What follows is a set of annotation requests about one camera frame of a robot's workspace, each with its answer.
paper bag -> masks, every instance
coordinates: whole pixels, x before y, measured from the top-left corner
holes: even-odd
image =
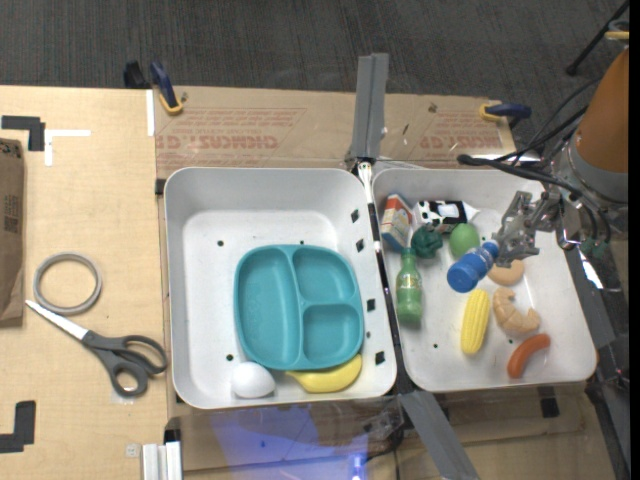
[[[22,317],[24,156],[19,141],[0,138],[0,321]]]

tape roll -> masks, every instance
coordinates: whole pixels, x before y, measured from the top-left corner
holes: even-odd
[[[96,282],[93,293],[91,293],[87,300],[78,304],[77,306],[56,306],[55,304],[49,302],[40,291],[40,283],[42,282],[42,276],[44,275],[44,273],[51,266],[63,261],[76,261],[78,263],[82,263],[91,271],[91,274],[93,275],[93,278]],[[40,266],[36,269],[35,275],[33,276],[33,296],[35,297],[36,301],[42,307],[45,307],[48,310],[53,311],[54,313],[58,313],[59,315],[77,315],[78,313],[86,311],[96,303],[98,297],[100,297],[101,291],[102,276],[100,275],[98,266],[92,259],[77,252],[61,252],[58,254],[54,254],[53,256],[49,256],[40,264]]]

blue plate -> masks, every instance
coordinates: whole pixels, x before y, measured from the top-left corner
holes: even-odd
[[[335,251],[272,245],[249,251],[234,283],[236,331],[249,358],[274,370],[330,368],[362,346],[351,265]]]

corn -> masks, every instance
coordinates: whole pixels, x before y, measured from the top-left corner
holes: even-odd
[[[460,336],[460,347],[465,354],[475,354],[480,350],[489,323],[490,307],[486,291],[476,289],[469,294]]]

white egg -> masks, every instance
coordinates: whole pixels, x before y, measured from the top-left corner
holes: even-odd
[[[247,361],[233,370],[231,389],[241,398],[262,398],[276,389],[276,381],[264,366]]]

